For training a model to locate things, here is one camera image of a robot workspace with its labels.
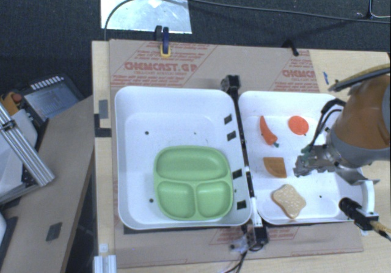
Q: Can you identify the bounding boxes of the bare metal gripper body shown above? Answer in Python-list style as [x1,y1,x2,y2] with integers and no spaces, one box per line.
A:
[306,144,368,186]

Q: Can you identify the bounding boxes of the brown pizza slice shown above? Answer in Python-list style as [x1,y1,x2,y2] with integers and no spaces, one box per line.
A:
[263,156,288,179]

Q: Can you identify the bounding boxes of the tan bread slice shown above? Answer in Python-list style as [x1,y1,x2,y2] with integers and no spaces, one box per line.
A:
[271,183,307,220]

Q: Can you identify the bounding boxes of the white plastic tray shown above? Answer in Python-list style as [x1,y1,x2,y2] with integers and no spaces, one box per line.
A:
[237,90,373,225]
[114,85,253,231]

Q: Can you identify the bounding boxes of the orange round slice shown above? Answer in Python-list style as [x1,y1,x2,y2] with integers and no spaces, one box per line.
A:
[287,115,310,136]

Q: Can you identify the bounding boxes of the orange carrot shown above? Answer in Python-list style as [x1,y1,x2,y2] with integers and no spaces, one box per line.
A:
[259,115,280,148]

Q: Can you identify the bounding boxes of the thin black and white rod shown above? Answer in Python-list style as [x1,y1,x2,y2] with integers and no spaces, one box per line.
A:
[229,87,264,230]

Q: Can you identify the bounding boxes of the green divided plate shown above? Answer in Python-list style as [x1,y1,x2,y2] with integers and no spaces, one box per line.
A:
[153,145,235,222]

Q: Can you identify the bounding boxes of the brown cardboard board red print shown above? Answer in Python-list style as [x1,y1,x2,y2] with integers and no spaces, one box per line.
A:
[108,38,365,269]

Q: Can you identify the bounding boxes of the black cylinder on white bracket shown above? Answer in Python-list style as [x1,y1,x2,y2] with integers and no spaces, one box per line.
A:
[338,178,380,232]

